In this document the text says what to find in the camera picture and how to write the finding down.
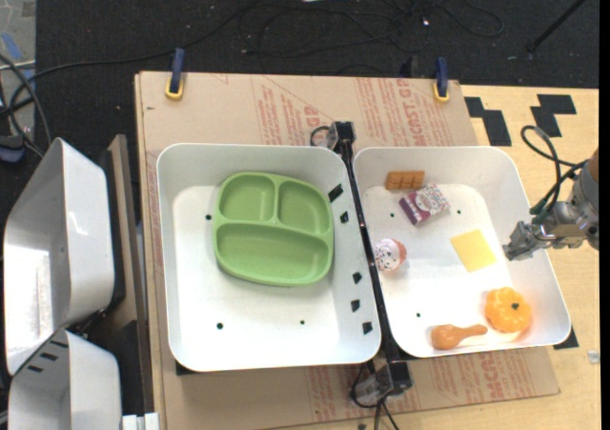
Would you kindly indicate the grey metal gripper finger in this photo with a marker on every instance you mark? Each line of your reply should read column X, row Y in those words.
column 525, row 229
column 515, row 249

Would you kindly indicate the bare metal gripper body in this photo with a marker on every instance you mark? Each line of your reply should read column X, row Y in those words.
column 569, row 224

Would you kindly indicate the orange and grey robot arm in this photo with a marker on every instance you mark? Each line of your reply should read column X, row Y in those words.
column 591, row 182

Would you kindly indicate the yellow cheese slice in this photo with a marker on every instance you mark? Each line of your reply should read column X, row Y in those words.
column 473, row 251

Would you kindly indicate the orange pumpkin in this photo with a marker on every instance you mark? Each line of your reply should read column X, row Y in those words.
column 507, row 310

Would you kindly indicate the white plastic tray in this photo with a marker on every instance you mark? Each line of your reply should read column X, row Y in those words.
column 67, row 385
column 438, row 294
column 52, row 247
column 267, row 323

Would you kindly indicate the purple and white carton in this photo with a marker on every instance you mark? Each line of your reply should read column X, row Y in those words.
column 424, row 205

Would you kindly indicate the orange chicken drumstick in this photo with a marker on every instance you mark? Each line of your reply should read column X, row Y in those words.
column 448, row 337

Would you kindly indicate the orange cupcake with sprinkles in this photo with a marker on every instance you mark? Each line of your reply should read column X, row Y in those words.
column 388, row 255

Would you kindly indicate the brown waffle biscuit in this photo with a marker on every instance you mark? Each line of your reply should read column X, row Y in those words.
column 405, row 180

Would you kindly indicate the thin black rod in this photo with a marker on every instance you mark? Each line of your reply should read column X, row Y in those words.
column 367, row 237

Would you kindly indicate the green divided plate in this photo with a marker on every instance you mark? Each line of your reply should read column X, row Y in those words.
column 271, row 247

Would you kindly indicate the brown cardboard board red print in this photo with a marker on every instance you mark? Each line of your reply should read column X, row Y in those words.
column 238, row 104

